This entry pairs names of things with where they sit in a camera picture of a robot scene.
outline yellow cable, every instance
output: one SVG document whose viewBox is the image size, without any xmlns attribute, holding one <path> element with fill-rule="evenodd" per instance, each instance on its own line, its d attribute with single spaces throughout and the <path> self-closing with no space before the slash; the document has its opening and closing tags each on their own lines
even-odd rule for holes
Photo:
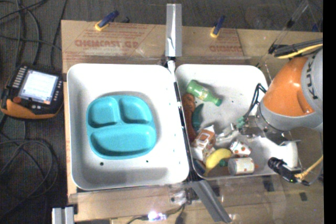
<svg viewBox="0 0 336 224">
<path fill-rule="evenodd" d="M 313 46 L 310 46 L 310 47 L 307 47 L 307 48 L 303 48 L 303 49 L 300 49 L 300 50 L 298 50 L 296 52 L 292 52 L 291 54 L 278 56 L 276 58 L 278 58 L 278 59 L 286 59 L 286 58 L 294 57 L 295 55 L 301 54 L 301 53 L 303 53 L 303 52 L 305 52 L 307 50 L 315 49 L 315 48 L 318 48 L 318 47 L 321 47 L 321 46 L 323 46 L 323 43 L 317 44 L 317 45 L 313 45 Z"/>
<path fill-rule="evenodd" d="M 315 162 L 307 170 L 305 170 L 304 172 L 302 172 L 300 174 L 295 174 L 295 177 L 300 179 L 300 180 L 304 180 L 304 178 L 309 174 L 309 172 L 312 171 L 322 160 L 323 160 L 323 155 L 321 156 L 321 158 L 318 159 L 317 162 Z"/>
</svg>

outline blue tray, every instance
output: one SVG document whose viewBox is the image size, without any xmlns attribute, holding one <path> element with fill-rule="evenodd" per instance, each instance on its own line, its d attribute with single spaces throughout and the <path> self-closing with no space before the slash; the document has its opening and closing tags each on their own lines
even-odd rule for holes
<svg viewBox="0 0 336 224">
<path fill-rule="evenodd" d="M 156 128 L 149 106 L 139 97 L 110 95 L 92 101 L 86 127 L 93 152 L 105 159 L 135 158 L 156 144 Z"/>
</svg>

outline green bottle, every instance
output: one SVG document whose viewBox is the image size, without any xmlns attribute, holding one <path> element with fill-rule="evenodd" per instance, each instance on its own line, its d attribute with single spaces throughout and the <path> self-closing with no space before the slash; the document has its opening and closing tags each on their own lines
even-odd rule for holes
<svg viewBox="0 0 336 224">
<path fill-rule="evenodd" d="M 191 93 L 194 97 L 205 102 L 213 102 L 216 106 L 220 106 L 222 100 L 216 98 L 206 87 L 199 85 L 195 80 L 191 80 L 187 85 L 187 92 Z"/>
</svg>

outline dark floor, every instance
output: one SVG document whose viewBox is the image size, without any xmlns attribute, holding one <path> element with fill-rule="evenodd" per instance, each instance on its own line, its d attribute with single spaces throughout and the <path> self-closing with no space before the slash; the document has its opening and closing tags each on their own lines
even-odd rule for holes
<svg viewBox="0 0 336 224">
<path fill-rule="evenodd" d="M 47 44 L 39 49 L 36 42 L 28 41 L 43 40 L 61 48 L 61 19 L 99 21 L 117 9 L 120 13 L 117 22 L 128 17 L 132 23 L 165 24 L 166 4 L 181 3 L 184 26 L 211 27 L 221 14 L 225 14 L 223 27 L 226 28 L 282 29 L 300 1 L 0 0 L 0 89 L 5 86 L 15 66 L 22 62 L 32 63 L 35 59 L 41 65 L 61 70 L 58 49 Z M 317 27 L 323 31 L 323 0 L 308 2 L 309 20 L 302 19 L 293 30 L 312 31 Z M 30 7 L 37 23 L 27 12 L 27 7 Z M 7 16 L 19 9 L 22 10 L 20 17 L 18 12 Z M 18 36 L 25 38 L 26 42 L 21 40 L 18 45 L 15 40 Z M 0 223 L 51 223 L 51 208 L 67 203 L 63 111 L 43 121 L 4 118 L 0 128 Z M 42 140 L 51 151 L 31 142 L 24 146 L 28 153 L 21 151 L 8 167 L 5 166 L 15 153 L 16 145 L 13 141 L 2 142 L 24 138 Z"/>
</svg>

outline yellow and blue clamp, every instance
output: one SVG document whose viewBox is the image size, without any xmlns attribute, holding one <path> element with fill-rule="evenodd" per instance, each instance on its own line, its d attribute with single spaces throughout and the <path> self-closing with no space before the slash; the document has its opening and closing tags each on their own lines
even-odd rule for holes
<svg viewBox="0 0 336 224">
<path fill-rule="evenodd" d="M 109 22 L 113 22 L 115 18 L 119 15 L 119 12 L 115 10 L 114 12 L 111 12 L 110 14 L 106 15 L 103 20 L 100 20 L 97 22 L 94 26 L 98 31 L 102 31 L 105 27 L 109 25 Z"/>
<path fill-rule="evenodd" d="M 210 36 L 216 38 L 219 35 L 219 30 L 222 27 L 222 24 L 224 22 L 225 16 L 222 15 L 217 22 L 214 23 L 214 27 L 211 29 Z"/>
</svg>

